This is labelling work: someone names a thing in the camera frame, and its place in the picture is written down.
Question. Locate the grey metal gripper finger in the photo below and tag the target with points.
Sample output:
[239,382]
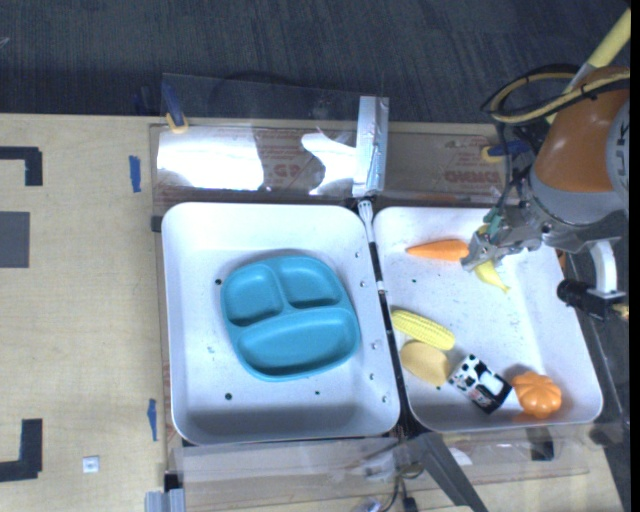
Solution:
[501,255]
[477,250]

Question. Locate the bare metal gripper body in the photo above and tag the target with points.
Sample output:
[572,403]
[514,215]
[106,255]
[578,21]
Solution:
[522,230]

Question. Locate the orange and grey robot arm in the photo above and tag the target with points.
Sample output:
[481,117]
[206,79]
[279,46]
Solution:
[575,150]

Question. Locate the yellow banana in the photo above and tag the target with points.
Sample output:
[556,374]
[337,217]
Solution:
[492,277]

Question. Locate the orange carrot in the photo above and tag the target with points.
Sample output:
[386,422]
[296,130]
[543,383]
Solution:
[440,249]

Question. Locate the white plastic tray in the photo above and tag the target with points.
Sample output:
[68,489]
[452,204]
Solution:
[500,330]
[200,300]

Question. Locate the yellow corn cob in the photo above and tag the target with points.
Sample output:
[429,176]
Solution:
[422,328]

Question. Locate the yellow oval toy food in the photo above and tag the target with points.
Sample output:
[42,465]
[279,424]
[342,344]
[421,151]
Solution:
[425,362]

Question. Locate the black and white cow-print carton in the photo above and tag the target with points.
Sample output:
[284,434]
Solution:
[477,382]

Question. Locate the orange pumpkin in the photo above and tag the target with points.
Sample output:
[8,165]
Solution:
[537,395]

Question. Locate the blue divided plate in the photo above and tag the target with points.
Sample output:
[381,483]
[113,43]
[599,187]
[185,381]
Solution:
[295,335]

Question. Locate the black cylinder on white bracket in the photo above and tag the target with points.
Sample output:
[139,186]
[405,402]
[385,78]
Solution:
[587,295]

